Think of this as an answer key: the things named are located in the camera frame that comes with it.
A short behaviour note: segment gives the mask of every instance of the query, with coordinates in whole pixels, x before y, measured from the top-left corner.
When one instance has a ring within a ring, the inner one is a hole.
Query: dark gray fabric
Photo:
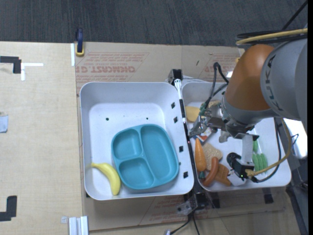
[[[305,0],[0,0],[0,41],[235,46],[279,30]],[[307,6],[288,29],[302,28]]]

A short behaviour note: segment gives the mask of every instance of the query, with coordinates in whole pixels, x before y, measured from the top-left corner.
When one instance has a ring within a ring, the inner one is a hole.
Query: yellow banana
[[[91,163],[91,167],[99,169],[108,178],[113,195],[117,195],[121,189],[121,179],[116,169],[108,163]]]

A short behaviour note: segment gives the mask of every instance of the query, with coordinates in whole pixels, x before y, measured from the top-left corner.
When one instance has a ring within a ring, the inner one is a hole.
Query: blue plate
[[[121,181],[132,189],[149,189],[172,181],[179,163],[167,132],[144,124],[117,133],[112,156]]]

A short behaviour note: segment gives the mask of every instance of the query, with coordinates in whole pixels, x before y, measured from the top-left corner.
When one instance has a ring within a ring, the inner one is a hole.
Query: yellow cable
[[[308,33],[308,28],[281,31],[281,32],[276,32],[276,33],[271,33],[271,34],[245,38],[245,39],[237,41],[236,45],[242,45],[242,44],[249,43],[252,41],[263,40],[263,39],[268,39],[268,38],[285,37],[285,36],[290,36],[290,35],[298,35],[298,34],[306,34],[306,33]]]
[[[292,146],[291,135],[290,135],[289,129],[288,129],[288,127],[287,127],[287,125],[286,125],[286,123],[285,123],[283,118],[281,118],[281,121],[282,121],[284,129],[285,129],[285,131],[287,133],[287,139],[288,139],[288,150],[287,150],[286,155],[281,160],[277,161],[276,163],[273,163],[272,165],[264,168],[263,170],[253,171],[253,170],[250,170],[250,169],[246,169],[246,174],[247,174],[248,177],[259,175],[259,174],[261,174],[263,172],[266,172],[269,169],[274,168],[275,166],[281,164],[284,160],[286,160],[287,157],[290,155],[290,153],[291,153],[291,146]]]

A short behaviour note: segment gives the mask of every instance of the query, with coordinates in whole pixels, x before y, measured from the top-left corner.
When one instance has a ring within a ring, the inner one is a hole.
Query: white plastic tub
[[[81,88],[80,103],[84,182],[91,198],[112,200],[182,195],[192,189],[193,171],[179,97],[174,86],[166,82],[91,82]],[[178,175],[166,184],[149,189],[131,189],[122,184],[120,193],[113,196],[106,176],[91,168],[90,164],[109,163],[115,166],[111,150],[114,136],[144,124],[158,125],[167,132],[178,158]]]
[[[215,89],[217,89],[221,83],[216,83]],[[182,87],[182,97],[185,106],[195,106],[200,107],[203,102],[208,99],[209,91],[212,86],[210,82],[189,82],[183,85]],[[221,100],[222,93],[221,91],[217,94],[212,100]],[[192,128],[193,123],[188,123],[188,128]],[[259,122],[255,128],[250,131],[252,134],[259,135],[258,144],[259,150],[258,153],[264,153],[267,158],[268,165],[271,165],[278,161],[278,146],[275,135],[275,126],[273,118],[267,118]],[[234,139],[232,137],[228,138],[227,142],[219,143],[220,130],[217,133],[212,133],[206,140],[206,142],[211,143],[215,148],[219,149],[223,153],[223,157],[220,160],[220,163],[225,165],[230,169],[226,161],[226,157],[230,152],[235,152],[239,155],[242,154],[242,141],[239,139]],[[190,139],[192,147],[195,147],[195,139]],[[282,157],[285,155],[282,144]],[[267,172],[261,173],[256,177],[258,179],[265,178],[270,175],[275,168],[268,170]],[[254,183],[251,180],[246,180],[243,185],[240,186],[226,186],[220,182],[213,181],[209,187],[202,187],[208,191],[218,192],[218,191],[228,191],[228,190],[239,190],[239,189],[250,189],[250,188],[271,188],[271,187],[283,187],[286,186],[291,180],[291,170],[288,164],[288,161],[285,160],[279,166],[279,169],[276,173],[268,180],[262,183]]]

